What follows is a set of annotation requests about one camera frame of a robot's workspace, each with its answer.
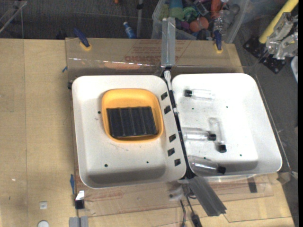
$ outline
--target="dark floor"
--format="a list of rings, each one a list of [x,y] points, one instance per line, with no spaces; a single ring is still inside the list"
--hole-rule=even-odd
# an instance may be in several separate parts
[[[0,0],[0,17],[7,9],[9,1]],[[55,39],[59,30],[64,29],[67,36],[74,37],[73,28],[85,32],[87,37],[127,38],[123,22],[136,28],[137,0],[120,0],[118,5],[113,0],[27,0],[23,9],[23,32],[20,16],[17,17],[0,34],[0,38],[23,37],[31,39]],[[142,38],[150,38],[152,34],[152,13],[158,0],[144,0]],[[271,17],[243,24],[237,33],[234,43],[241,62],[252,66],[256,59],[246,52],[242,46],[253,35],[259,36],[269,24]],[[287,64],[274,74],[263,65],[253,70],[259,81],[283,148],[282,171],[298,172],[298,137],[294,128],[298,125],[298,84],[293,72]],[[296,226],[299,226],[298,213],[298,180],[290,177],[284,184],[285,194]]]

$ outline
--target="yellow pole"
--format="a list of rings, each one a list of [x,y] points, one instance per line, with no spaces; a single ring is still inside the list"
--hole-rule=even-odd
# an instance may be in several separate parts
[[[275,16],[275,18],[268,25],[268,27],[263,32],[263,34],[259,37],[259,42],[261,44],[265,44],[266,43],[267,37],[270,36],[273,33],[274,27],[276,26],[277,22],[281,18],[282,14],[283,13],[289,13],[289,12],[291,12],[298,3],[299,3],[299,0],[288,0],[286,2],[286,4],[281,8],[281,10]]]

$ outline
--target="wooden table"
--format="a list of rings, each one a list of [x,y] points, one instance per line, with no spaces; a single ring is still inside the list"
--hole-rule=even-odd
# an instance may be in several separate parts
[[[231,65],[240,66],[234,45],[225,49]],[[1,227],[35,227],[43,219],[51,227],[65,227],[69,217],[77,216],[70,184],[75,165],[65,67],[64,41],[0,39]],[[206,217],[201,206],[194,206],[202,225],[294,226],[276,174],[268,178],[272,196],[226,201],[226,215]],[[40,209],[44,201],[47,208]],[[181,207],[150,210],[92,217],[89,226],[174,227],[180,225],[182,215]]]

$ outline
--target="transparent tube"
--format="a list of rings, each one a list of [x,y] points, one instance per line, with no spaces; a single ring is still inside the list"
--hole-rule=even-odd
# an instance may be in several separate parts
[[[196,175],[224,174],[226,168],[202,157],[188,156],[189,164]]]
[[[204,89],[185,90],[184,96],[190,97],[195,100],[207,100],[207,101],[215,100],[215,94],[211,90],[204,90]]]
[[[209,124],[210,124],[210,128],[211,128],[211,132],[216,134],[216,136],[217,136],[215,143],[218,147],[218,150],[221,153],[225,153],[227,151],[227,149],[226,149],[224,135],[223,135],[220,121],[216,118],[210,118]]]
[[[210,134],[209,132],[204,131],[200,128],[182,128],[182,133],[184,141],[193,140],[205,142],[209,140],[216,140],[215,134]]]

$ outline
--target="blue bottle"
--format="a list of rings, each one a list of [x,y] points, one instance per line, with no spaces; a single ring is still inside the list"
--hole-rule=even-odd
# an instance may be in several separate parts
[[[128,38],[136,39],[137,36],[136,36],[134,30],[132,29],[132,27],[130,27],[127,22],[124,22],[123,25],[125,27],[125,32],[127,33]]]

